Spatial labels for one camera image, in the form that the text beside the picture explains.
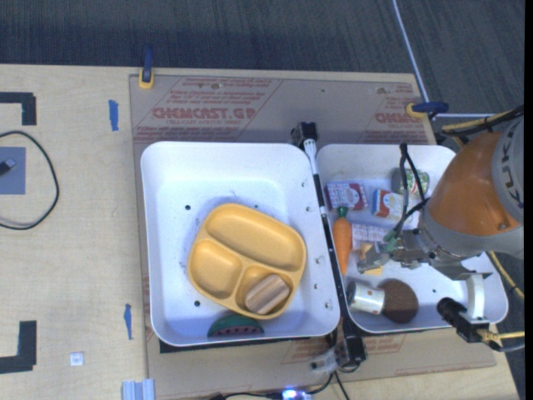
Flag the brown cardboard board red print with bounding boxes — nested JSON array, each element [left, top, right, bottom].
[[127, 72, 499, 396]]

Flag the orange carrot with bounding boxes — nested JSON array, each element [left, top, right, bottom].
[[331, 205, 354, 276]]

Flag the green and red watermelon slice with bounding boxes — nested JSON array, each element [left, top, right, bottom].
[[207, 313, 266, 339]]

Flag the yellow divided plate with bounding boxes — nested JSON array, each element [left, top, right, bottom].
[[187, 202, 308, 322]]

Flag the green and white can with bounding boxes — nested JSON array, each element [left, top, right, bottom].
[[391, 167, 431, 196]]

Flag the red and white carton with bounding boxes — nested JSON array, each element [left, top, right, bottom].
[[323, 180, 370, 213]]

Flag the tan wooden bread roll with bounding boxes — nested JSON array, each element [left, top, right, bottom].
[[243, 273, 291, 317]]

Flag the brown and white mushroom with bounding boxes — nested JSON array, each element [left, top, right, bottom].
[[346, 277, 420, 325]]

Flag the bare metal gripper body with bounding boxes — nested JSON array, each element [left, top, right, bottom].
[[389, 227, 464, 271]]

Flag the orange blue and white carton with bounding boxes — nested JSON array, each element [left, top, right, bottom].
[[371, 187, 414, 221]]

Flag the black block with thin wires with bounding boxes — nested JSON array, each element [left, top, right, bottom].
[[336, 330, 368, 369], [289, 121, 319, 148]]

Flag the black cylinder on white bracket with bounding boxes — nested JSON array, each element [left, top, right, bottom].
[[436, 271, 495, 344]]

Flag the white plastic tray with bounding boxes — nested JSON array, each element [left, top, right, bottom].
[[315, 142, 510, 335], [139, 140, 342, 348]]

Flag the yellow cheese wedge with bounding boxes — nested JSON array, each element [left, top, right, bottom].
[[359, 242, 385, 278]]

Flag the thin black and white rod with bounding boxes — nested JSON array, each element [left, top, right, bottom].
[[303, 137, 356, 338]]

